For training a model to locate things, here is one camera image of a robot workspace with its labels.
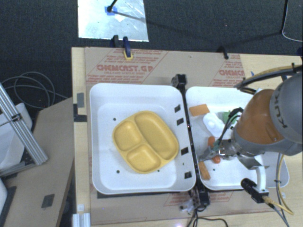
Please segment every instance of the yellow cable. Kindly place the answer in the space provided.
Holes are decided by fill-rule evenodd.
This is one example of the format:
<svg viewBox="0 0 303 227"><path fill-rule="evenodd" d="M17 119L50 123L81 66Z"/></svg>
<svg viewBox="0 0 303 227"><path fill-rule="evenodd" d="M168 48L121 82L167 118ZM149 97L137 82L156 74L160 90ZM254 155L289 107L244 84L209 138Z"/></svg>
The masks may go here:
<svg viewBox="0 0 303 227"><path fill-rule="evenodd" d="M282 193L281 193L281 189L280 189L280 172L281 172L281 166L282 166L283 158L284 158L284 154L282 155L282 157L280 159L280 162L279 162L279 166L278 166L278 179L277 179L277 181L278 181L278 192L279 192L280 198L281 198L284 206L287 208L287 210L289 210L289 212L288 211L287 212L294 215L294 213L290 210L288 205L285 203L284 198L283 198Z"/></svg>
<svg viewBox="0 0 303 227"><path fill-rule="evenodd" d="M279 71L279 70L288 70L288 69L292 69L292 68L293 68L292 66L282 66L282 67L268 69L268 70L265 70L263 72L260 72L256 75L250 77L249 79L254 78L254 77L258 77L258 76L261 76L261 75L264 75L264 74L267 74L267 73L270 73L270 72Z"/></svg>
<svg viewBox="0 0 303 227"><path fill-rule="evenodd" d="M262 198L263 198L263 200L264 200L264 202L265 202L266 204L273 204L273 205L276 205L277 207L283 209L283 210L286 211L287 213L289 213L289 214L291 214L291 215L294 215L294 213L293 213L291 210L288 210L286 207L284 207L284 206L278 204L277 202L273 201L270 197L268 197L268 196L263 196Z"/></svg>

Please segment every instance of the black connector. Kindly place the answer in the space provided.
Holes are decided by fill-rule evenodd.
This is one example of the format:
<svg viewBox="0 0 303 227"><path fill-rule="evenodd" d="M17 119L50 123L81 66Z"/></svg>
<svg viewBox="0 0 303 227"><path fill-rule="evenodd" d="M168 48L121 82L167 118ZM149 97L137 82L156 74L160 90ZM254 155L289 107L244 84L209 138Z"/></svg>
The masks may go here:
<svg viewBox="0 0 303 227"><path fill-rule="evenodd" d="M180 86L185 86L187 84L187 78L185 74L177 74L171 80L171 85L179 89Z"/></svg>
<svg viewBox="0 0 303 227"><path fill-rule="evenodd" d="M235 109L233 109L230 113L229 113L229 115L228 115L228 117L229 118L232 118L233 116L235 116L238 112L243 112L244 110L243 110L243 108L241 108L241 107L239 107L239 108L235 108Z"/></svg>
<svg viewBox="0 0 303 227"><path fill-rule="evenodd" d="M202 206L208 206L210 204L207 190L199 190L199 199Z"/></svg>
<svg viewBox="0 0 303 227"><path fill-rule="evenodd" d="M248 178L244 178L242 181L241 181L241 186L242 188L244 188L244 190L249 194L251 195L251 198L256 202L256 203L263 203L264 200L263 200L263 196L268 196L269 192L265 191L265 190L261 190L259 191L257 188L256 188L256 184L248 179Z"/></svg>

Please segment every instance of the black bracket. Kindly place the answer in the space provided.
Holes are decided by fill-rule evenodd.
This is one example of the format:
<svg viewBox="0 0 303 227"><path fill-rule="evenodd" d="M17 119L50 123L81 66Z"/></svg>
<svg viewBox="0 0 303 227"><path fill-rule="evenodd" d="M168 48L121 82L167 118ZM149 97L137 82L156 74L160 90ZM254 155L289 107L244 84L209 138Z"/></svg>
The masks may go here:
<svg viewBox="0 0 303 227"><path fill-rule="evenodd" d="M24 149L21 162L24 162L26 166L35 163L26 148Z"/></svg>
<svg viewBox="0 0 303 227"><path fill-rule="evenodd" d="M87 122L87 115L78 114L78 105L74 104L74 122Z"/></svg>
<svg viewBox="0 0 303 227"><path fill-rule="evenodd" d="M209 201L209 196L208 196L208 189L205 188L205 186L203 185L201 178L200 178L200 174L199 174L199 166L198 166L198 162L196 159L196 151L195 151L195 147L194 147L193 135L191 132L187 102L186 102L186 97L185 97L185 92L186 92L185 85L186 84L187 84L187 78L186 78L185 74L177 74L171 80L171 85L173 87L175 87L176 89L178 89L182 95L183 106L184 106L186 122L187 122L188 135L189 135L189 141L190 141L190 147L191 147L194 165L195 165L196 187L198 189L200 203L203 207L205 207L210 204L210 201Z"/></svg>

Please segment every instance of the tan table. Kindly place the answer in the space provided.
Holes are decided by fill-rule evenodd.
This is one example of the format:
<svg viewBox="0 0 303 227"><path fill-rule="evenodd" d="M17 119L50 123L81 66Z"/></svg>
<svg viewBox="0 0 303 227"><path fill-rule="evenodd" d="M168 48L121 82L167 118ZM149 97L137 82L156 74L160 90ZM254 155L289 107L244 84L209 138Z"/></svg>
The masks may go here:
<svg viewBox="0 0 303 227"><path fill-rule="evenodd" d="M191 57L191 52L183 52L180 55L185 57ZM245 75L250 76L250 72L255 74L267 69L271 69L278 66L290 65L292 62L301 64L302 61L299 57L293 56L274 56L274 55L240 55L241 62ZM178 53L174 54L174 61L182 60L178 58ZM72 77L73 77L73 103L77 104L78 93L84 93L86 97L86 69L85 69L85 49L73 48L72 49ZM253 84L254 88L276 88L281 82L280 78L270 79ZM84 105L78 108L78 114L86 115L87 106L84 100ZM74 139L75 139L75 174L76 174L76 201L77 201L77 213L90 213L90 189L89 189L89 158L88 158L88 125L86 122L75 122L74 124ZM286 163L290 174L289 184L283 188L283 192L286 193L286 201L288 206L295 212L294 216L287 215L290 226L303 226L302 207L303 207L303 181L302 181L302 154L298 154L294 157L286 157ZM229 226L283 226L283 221L275 212L265 212L258 214L239 214L220 216L224 218ZM121 227L133 227L133 226L186 226L188 222L187 218L183 219L170 219L159 221L147 221L147 222L135 222L135 223L121 223L114 225L102 225L102 226L121 226ZM223 226L223 223L210 222L205 220L199 220L198 226Z"/></svg>
<svg viewBox="0 0 303 227"><path fill-rule="evenodd" d="M69 98L40 111L34 136L49 159L4 181L16 186L4 227L58 227L74 173L73 110ZM50 207L41 208L53 195Z"/></svg>

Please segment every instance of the blue clamp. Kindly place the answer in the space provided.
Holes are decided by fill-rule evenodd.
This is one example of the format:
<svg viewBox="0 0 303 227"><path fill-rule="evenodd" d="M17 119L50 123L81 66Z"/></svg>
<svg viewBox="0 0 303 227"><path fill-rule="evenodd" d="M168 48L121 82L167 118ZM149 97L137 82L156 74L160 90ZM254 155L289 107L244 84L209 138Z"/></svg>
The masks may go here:
<svg viewBox="0 0 303 227"><path fill-rule="evenodd" d="M123 51L125 59L132 60L133 54L131 52L131 46L130 46L128 38L126 36L123 37L123 47L125 48L125 50Z"/></svg>
<svg viewBox="0 0 303 227"><path fill-rule="evenodd" d="M129 44L127 36L123 37L123 46L119 43L119 36L115 35L111 40L110 40L110 47L112 48L124 48L123 54L125 56L125 59L128 61L133 59L133 54L131 52L131 46Z"/></svg>

